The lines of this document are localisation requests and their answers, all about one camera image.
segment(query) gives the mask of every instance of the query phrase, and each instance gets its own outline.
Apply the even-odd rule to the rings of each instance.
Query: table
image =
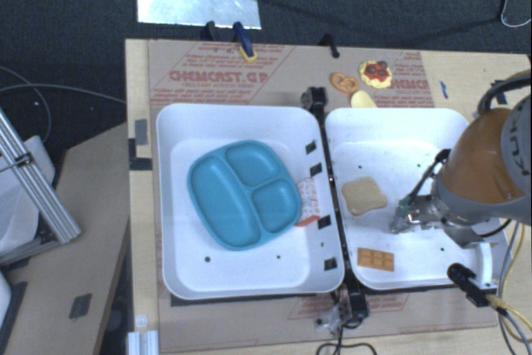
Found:
[[[126,131],[118,126],[66,153],[57,195],[82,232],[7,273],[11,285],[27,287],[6,355],[100,352],[129,244]],[[77,318],[76,299],[86,306]]]

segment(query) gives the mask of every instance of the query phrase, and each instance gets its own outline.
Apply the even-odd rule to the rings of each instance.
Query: white tray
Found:
[[[446,109],[338,109],[329,114],[326,129],[349,257],[355,275],[369,288],[447,285],[451,281],[446,271],[454,262],[476,271],[475,251],[461,249],[441,229],[389,231],[398,201],[413,189],[440,150],[454,146],[466,127],[466,119]],[[366,176],[377,182],[387,206],[353,216],[341,188]],[[430,189],[429,179],[420,195]],[[492,220],[480,229],[494,229],[498,223]],[[501,233],[495,240],[504,243],[504,238]],[[358,266],[359,248],[392,253],[393,272]],[[500,264],[505,244],[492,251],[494,264]]]
[[[294,107],[174,104],[157,117],[160,167],[163,277],[184,299],[230,298],[296,293],[326,293],[343,281],[342,250],[334,217],[320,130],[315,118]],[[269,145],[293,181],[314,176],[321,216],[292,227],[259,247],[225,249],[203,226],[190,199],[186,176],[205,153],[241,140]],[[306,153],[314,142],[316,149]],[[336,267],[330,268],[331,259]]]

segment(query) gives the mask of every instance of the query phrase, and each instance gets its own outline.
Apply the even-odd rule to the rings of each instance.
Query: blue plate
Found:
[[[264,244],[301,214],[296,185],[262,142],[236,142],[203,155],[190,167],[187,185],[205,227],[227,249]]]

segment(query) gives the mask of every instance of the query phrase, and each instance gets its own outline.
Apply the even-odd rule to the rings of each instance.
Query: toy pizza slice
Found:
[[[377,89],[392,85],[392,70],[385,61],[365,61],[358,68],[364,83]]]

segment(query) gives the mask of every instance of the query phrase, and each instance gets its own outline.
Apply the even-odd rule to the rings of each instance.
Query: gray carpet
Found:
[[[256,42],[316,44],[325,32],[339,46],[530,53],[530,25],[503,27],[500,0],[259,0]],[[139,24],[136,0],[0,0],[0,65],[32,81],[82,86],[123,98],[124,39],[197,39],[195,27]],[[508,19],[530,16],[530,0],[509,0]],[[222,31],[222,37],[230,38]],[[0,73],[0,86],[15,81]],[[69,146],[125,119],[123,106],[46,90],[53,129],[48,150]],[[21,134],[44,132],[30,91],[0,94]]]

